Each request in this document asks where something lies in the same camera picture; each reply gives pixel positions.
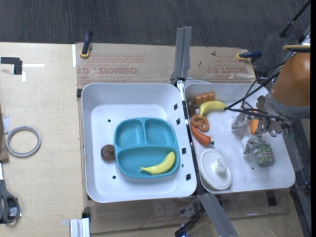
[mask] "white lid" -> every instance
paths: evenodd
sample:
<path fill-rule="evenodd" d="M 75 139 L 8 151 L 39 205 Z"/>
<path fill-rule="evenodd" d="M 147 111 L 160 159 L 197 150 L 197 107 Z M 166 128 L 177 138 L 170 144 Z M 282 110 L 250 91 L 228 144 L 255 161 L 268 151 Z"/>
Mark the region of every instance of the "white lid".
<path fill-rule="evenodd" d="M 205 181 L 217 190 L 227 189 L 232 176 L 222 156 L 213 149 L 205 149 L 199 156 L 199 170 Z"/>

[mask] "black scissors handle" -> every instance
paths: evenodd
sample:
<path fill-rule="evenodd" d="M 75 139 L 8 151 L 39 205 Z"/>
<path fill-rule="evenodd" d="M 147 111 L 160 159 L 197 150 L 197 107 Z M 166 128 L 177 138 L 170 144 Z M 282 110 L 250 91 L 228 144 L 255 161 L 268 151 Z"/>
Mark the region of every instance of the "black scissors handle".
<path fill-rule="evenodd" d="M 10 208 L 14 207 L 17 209 L 16 215 L 10 216 Z M 20 205 L 18 199 L 7 191 L 4 180 L 0 180 L 0 220 L 3 219 L 6 223 L 12 223 L 19 217 L 19 214 Z"/>

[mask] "blue divided plate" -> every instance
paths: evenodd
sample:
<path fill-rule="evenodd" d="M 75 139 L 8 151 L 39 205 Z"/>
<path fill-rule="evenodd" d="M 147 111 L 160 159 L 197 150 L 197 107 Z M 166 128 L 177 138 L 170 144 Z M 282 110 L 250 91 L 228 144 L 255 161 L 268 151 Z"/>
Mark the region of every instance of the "blue divided plate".
<path fill-rule="evenodd" d="M 172 127 L 159 118 L 131 118 L 121 122 L 114 134 L 115 156 L 120 171 L 133 178 L 157 178 L 173 173 L 179 166 L 179 147 Z M 175 153 L 175 162 L 166 173 L 151 175 L 141 171 L 161 163 Z"/>

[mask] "table surface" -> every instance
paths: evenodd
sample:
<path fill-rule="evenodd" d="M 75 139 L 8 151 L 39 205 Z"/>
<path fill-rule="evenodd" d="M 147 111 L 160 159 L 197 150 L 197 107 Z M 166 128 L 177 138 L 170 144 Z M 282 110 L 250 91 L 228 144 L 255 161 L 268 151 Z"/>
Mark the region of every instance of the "table surface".
<path fill-rule="evenodd" d="M 77 71 L 73 45 L 0 43 L 1 57 L 23 60 L 26 82 L 13 74 L 13 65 L 0 64 L 2 116 L 9 117 L 9 130 L 28 125 L 39 131 L 40 149 L 29 158 L 9 156 L 3 161 L 7 189 L 19 199 L 22 217 L 13 225 L 0 224 L 1 236 L 67 237 L 70 219 L 83 211 Z M 29 132 L 11 140 L 17 152 L 36 144 Z M 294 203 L 280 215 L 232 220 L 240 236 L 303 236 Z M 179 226 L 103 233 L 96 236 L 174 236 Z M 209 224 L 207 230 L 217 236 Z"/>

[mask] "yellow banana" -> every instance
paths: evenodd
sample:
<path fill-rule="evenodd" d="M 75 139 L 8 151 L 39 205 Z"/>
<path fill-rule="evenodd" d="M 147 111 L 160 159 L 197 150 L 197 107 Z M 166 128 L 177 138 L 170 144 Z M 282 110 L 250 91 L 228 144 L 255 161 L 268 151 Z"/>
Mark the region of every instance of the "yellow banana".
<path fill-rule="evenodd" d="M 205 115 L 208 111 L 213 109 L 223 109 L 226 105 L 222 103 L 221 101 L 207 101 L 199 106 L 199 117 L 201 118 L 203 115 Z"/>
<path fill-rule="evenodd" d="M 173 151 L 171 151 L 170 153 L 168 153 L 168 155 L 166 156 L 166 158 L 159 164 L 151 166 L 151 167 L 141 167 L 141 171 L 146 171 L 148 173 L 150 173 L 151 175 L 159 175 L 159 174 L 163 174 L 166 173 L 169 169 L 171 169 L 171 167 L 174 164 L 174 161 L 176 159 L 176 155 L 174 154 Z"/>

